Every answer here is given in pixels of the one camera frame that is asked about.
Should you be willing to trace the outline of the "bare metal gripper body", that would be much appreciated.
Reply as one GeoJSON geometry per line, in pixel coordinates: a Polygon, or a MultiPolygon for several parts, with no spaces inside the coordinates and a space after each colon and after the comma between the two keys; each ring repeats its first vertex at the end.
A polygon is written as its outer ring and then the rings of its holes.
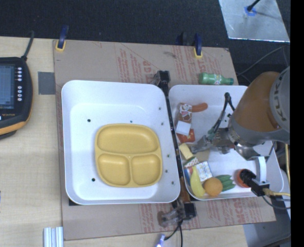
{"type": "Polygon", "coordinates": [[[236,151],[241,157],[247,161],[254,160],[255,157],[260,156],[254,150],[253,144],[242,139],[232,128],[219,128],[214,135],[212,145],[219,150],[219,146],[231,146],[231,150],[236,151]]]}

